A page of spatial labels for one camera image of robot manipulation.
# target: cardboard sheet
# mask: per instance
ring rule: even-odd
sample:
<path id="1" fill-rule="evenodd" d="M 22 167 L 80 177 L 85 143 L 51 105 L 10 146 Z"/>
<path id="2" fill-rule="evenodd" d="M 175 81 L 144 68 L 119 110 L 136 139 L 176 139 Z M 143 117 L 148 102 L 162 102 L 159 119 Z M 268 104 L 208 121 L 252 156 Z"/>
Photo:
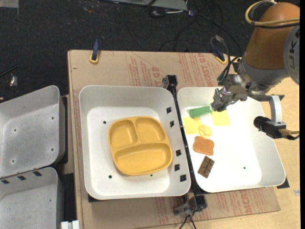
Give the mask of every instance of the cardboard sheet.
<path id="1" fill-rule="evenodd" d="M 84 186 L 79 92 L 87 85 L 160 86 L 167 74 L 175 74 L 178 88 L 217 86 L 223 65 L 209 53 L 101 51 L 91 64 L 91 51 L 68 52 L 70 92 L 74 103 L 81 210 L 85 229 L 135 229 L 181 223 L 173 208 L 180 197 L 119 199 L 89 202 Z M 195 213 L 194 221 L 279 211 L 275 191 L 259 188 L 205 195 L 207 209 Z"/>

